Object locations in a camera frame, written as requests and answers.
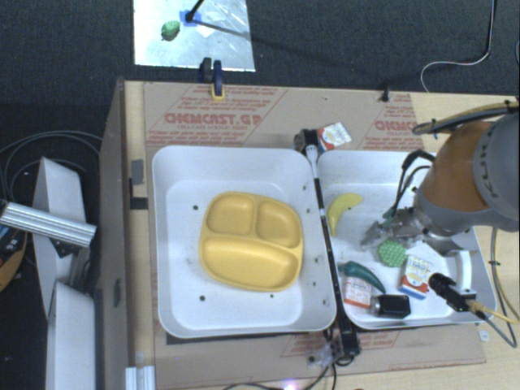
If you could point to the yellow banana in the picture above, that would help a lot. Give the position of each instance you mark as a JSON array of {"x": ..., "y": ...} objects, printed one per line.
[{"x": 339, "y": 211}]

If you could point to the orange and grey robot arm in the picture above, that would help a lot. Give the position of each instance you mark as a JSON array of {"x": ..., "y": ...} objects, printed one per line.
[{"x": 459, "y": 169}]

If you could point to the white and orange packet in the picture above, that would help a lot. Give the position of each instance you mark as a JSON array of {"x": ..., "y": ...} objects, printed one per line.
[{"x": 356, "y": 295}]

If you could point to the brown cardboard board red print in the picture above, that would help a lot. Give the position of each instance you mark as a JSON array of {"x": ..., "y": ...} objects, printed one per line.
[{"x": 260, "y": 112}]

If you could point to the green chili pepper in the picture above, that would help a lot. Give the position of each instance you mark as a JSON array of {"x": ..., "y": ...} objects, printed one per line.
[{"x": 363, "y": 274}]

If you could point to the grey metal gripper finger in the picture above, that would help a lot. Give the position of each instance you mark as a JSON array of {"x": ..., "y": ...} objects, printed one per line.
[
  {"x": 375, "y": 230},
  {"x": 369, "y": 243}
]

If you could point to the small black box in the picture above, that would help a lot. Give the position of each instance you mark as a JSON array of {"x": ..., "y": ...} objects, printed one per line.
[{"x": 394, "y": 305}]

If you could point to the white plastic tray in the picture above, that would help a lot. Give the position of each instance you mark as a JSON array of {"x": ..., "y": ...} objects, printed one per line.
[
  {"x": 365, "y": 173},
  {"x": 178, "y": 311}
]

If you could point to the green lumpy toy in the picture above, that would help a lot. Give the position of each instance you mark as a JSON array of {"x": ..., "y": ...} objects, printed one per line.
[{"x": 170, "y": 31}]

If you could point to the green dotted round biscuit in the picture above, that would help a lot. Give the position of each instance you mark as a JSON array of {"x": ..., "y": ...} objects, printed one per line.
[{"x": 391, "y": 253}]

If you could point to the thin black and white rod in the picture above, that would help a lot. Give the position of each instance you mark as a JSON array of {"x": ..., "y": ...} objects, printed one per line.
[{"x": 325, "y": 226}]

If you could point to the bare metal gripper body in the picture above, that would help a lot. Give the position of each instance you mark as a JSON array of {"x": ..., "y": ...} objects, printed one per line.
[{"x": 406, "y": 224}]

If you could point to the white yellow and blue carton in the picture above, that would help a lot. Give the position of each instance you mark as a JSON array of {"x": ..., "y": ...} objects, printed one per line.
[
  {"x": 414, "y": 276},
  {"x": 334, "y": 135}
]

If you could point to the yellow divided plate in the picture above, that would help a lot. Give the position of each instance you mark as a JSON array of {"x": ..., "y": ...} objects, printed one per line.
[{"x": 248, "y": 246}]

